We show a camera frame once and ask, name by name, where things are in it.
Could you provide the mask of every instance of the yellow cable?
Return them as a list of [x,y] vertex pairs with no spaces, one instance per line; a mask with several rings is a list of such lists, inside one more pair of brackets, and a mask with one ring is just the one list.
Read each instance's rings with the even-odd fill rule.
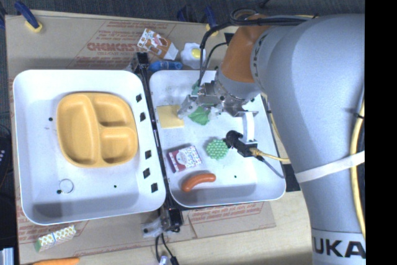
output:
[[263,151],[260,151],[258,148],[250,148],[249,151],[252,153],[252,155],[254,157],[256,157],[256,156],[264,156],[264,157],[269,157],[269,158],[276,159],[276,160],[279,160],[279,161],[290,161],[288,158],[280,158],[280,157],[277,157],[277,156],[270,155],[268,153],[264,153]]
[[[353,129],[352,141],[350,144],[350,154],[351,155],[354,155],[355,153],[357,153],[357,142],[359,139],[359,133],[361,130],[361,126],[364,121],[364,113],[365,113],[365,106],[364,106],[364,101],[363,101],[363,103],[361,105],[360,112],[359,112],[359,117],[357,118],[355,125],[354,125],[354,129]],[[365,239],[365,219],[364,219],[364,214],[362,211],[362,204],[361,204],[361,199],[360,199],[360,187],[359,187],[359,177],[358,177],[358,173],[357,173],[357,166],[351,167],[350,176],[351,176],[355,211],[357,214],[358,221],[360,223],[360,228],[361,228],[362,234]]]

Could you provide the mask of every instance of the yellow divided plate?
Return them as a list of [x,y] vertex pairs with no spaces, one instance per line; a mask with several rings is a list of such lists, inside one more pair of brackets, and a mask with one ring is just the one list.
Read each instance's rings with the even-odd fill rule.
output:
[[58,104],[56,125],[61,151],[76,166],[122,164],[138,151],[132,110],[113,94],[79,92],[65,96]]

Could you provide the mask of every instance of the toy sausage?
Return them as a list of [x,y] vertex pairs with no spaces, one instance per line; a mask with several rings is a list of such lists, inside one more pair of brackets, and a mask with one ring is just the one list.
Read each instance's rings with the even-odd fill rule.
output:
[[216,175],[213,173],[202,173],[202,174],[197,174],[196,176],[188,178],[183,184],[182,184],[182,190],[184,192],[189,192],[191,191],[197,184],[203,183],[203,182],[214,182],[216,180]]

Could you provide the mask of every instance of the cardboard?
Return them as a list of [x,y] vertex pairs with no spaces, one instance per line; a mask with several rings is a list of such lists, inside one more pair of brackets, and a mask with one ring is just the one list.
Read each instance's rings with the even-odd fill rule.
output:
[[[13,134],[15,134],[15,125],[12,82],[20,72],[29,69],[123,70],[128,68],[136,58],[136,53],[140,51],[137,43],[145,28],[163,35],[179,49],[184,47],[185,42],[200,42],[206,32],[205,25],[185,22],[44,11],[33,11],[33,13],[43,24],[42,31],[37,34],[25,26],[22,16],[6,17]],[[234,32],[234,30],[234,27],[230,27],[225,32]],[[224,42],[221,33],[208,39],[208,48],[220,42]],[[219,65],[222,56],[218,52],[210,67]],[[13,147],[17,149],[15,138],[13,140]],[[14,152],[14,167],[15,171],[18,171],[16,151]],[[29,221],[22,211],[18,174],[15,175],[15,179],[21,264],[154,245],[154,238],[143,238],[141,224],[153,221],[157,217],[156,211],[49,227],[36,225]],[[268,202],[188,210],[183,212],[183,216],[184,225],[181,232],[170,235],[169,241],[187,241],[275,227],[274,216]],[[74,225],[76,229],[72,240],[40,254],[36,252],[34,243],[39,237],[71,225]]]

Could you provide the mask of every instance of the green spiky ball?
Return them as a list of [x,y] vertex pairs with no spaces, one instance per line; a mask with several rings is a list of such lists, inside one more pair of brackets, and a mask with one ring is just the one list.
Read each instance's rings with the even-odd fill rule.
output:
[[227,144],[222,139],[214,139],[207,146],[207,153],[212,159],[223,159],[229,151]]

